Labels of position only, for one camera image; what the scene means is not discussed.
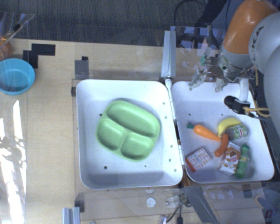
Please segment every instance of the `yellow banana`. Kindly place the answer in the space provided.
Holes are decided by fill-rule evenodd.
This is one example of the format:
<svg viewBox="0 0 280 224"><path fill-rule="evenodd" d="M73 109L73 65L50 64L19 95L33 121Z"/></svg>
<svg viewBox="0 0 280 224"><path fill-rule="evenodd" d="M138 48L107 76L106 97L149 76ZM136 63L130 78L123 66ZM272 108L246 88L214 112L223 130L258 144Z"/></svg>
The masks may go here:
<svg viewBox="0 0 280 224"><path fill-rule="evenodd" d="M238 120L237 118L226 118L226 119L222 120L217 127L218 136L221 137L222 134L224 133L224 131L228 127L231 127L231 126L234 126L234 125L239 125L241 123L242 122L240 120Z"/></svg>

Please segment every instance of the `metal bracket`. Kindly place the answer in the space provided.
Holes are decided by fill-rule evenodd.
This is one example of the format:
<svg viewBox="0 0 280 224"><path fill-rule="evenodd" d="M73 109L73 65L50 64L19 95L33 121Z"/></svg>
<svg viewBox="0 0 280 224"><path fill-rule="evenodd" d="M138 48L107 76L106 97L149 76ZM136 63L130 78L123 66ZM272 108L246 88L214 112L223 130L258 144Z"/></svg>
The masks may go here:
<svg viewBox="0 0 280 224"><path fill-rule="evenodd" d="M63 215L63 224L80 224L80 208L74 207L73 209L70 208L63 208L62 210Z"/></svg>
<svg viewBox="0 0 280 224"><path fill-rule="evenodd" d="M163 60L160 80L175 77L176 70L176 33L175 31L165 31Z"/></svg>

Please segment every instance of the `orange carrot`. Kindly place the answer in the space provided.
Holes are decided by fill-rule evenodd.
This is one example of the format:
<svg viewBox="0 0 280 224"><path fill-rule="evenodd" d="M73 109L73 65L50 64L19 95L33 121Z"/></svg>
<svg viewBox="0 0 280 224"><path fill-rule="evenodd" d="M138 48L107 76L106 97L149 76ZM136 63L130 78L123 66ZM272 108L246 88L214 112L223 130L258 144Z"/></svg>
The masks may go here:
<svg viewBox="0 0 280 224"><path fill-rule="evenodd" d="M203 136L211 140L221 141L221 139L217 135L215 135L211 130L209 130L208 128L202 125L193 126L191 124L188 124L187 127L194 129L194 132L200 136Z"/></svg>
<svg viewBox="0 0 280 224"><path fill-rule="evenodd" d="M220 157L226 151L228 143L229 143L228 134L226 134L226 133L222 134L221 146L215 151L216 157Z"/></svg>

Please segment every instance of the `divided green plate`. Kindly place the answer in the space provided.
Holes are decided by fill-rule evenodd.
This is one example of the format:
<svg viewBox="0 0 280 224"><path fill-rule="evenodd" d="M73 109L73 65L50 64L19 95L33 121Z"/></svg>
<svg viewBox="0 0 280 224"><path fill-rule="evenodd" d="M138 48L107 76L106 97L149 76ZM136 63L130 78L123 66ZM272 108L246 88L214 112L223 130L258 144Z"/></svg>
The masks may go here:
<svg viewBox="0 0 280 224"><path fill-rule="evenodd" d="M96 130L98 142L110 152L131 160L146 159L160 134L160 123L150 112L123 100L110 103Z"/></svg>

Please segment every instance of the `green bottle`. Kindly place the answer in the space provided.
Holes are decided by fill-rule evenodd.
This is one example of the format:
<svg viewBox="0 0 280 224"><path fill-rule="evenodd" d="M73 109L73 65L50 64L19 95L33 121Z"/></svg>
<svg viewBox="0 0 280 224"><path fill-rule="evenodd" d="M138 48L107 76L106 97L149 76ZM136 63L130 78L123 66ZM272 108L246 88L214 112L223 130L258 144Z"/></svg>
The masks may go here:
<svg viewBox="0 0 280 224"><path fill-rule="evenodd" d="M248 161L249 161L248 152L249 152L249 146L244 144L241 147L241 155L238 160L237 170L235 171L234 174L238 178L243 178L246 174Z"/></svg>

